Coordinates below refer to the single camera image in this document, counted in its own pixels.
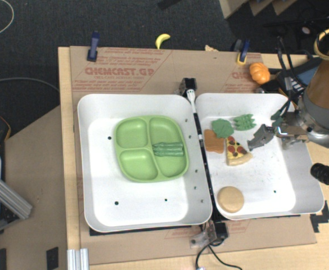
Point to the green divided plate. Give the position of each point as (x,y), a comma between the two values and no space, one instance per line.
(131,134)

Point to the green asparagus bundle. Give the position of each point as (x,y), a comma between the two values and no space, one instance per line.
(168,149)

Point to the small beige toy piece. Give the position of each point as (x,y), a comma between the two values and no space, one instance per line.
(210,49)

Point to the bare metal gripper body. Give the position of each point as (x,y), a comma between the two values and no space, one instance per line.
(296,132)

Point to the green pea pods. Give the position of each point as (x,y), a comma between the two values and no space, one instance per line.
(244,122)

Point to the pizza slice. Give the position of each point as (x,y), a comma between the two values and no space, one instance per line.
(236,152)

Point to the yellow banana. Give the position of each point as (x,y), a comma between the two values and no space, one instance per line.
(161,39)

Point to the white plastic tray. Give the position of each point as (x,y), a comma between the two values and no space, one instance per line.
(265,179)
(141,207)

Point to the tan round biscuit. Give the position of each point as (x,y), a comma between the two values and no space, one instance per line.
(230,199)

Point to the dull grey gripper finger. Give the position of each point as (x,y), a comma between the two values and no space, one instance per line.
(281,132)
(261,138)

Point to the orange pumpkin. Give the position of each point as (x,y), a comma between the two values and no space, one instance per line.
(259,72)

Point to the green lettuce leaf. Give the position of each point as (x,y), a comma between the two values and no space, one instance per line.
(222,127)

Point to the thin black and white rod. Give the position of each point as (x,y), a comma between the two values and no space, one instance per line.
(200,135)

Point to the black cylinder on white bracket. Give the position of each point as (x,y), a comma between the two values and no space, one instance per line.
(324,173)

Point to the orange toy chicken piece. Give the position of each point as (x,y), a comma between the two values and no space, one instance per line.
(212,143)

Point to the brown cardboard board red print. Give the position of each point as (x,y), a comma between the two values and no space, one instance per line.
(125,72)

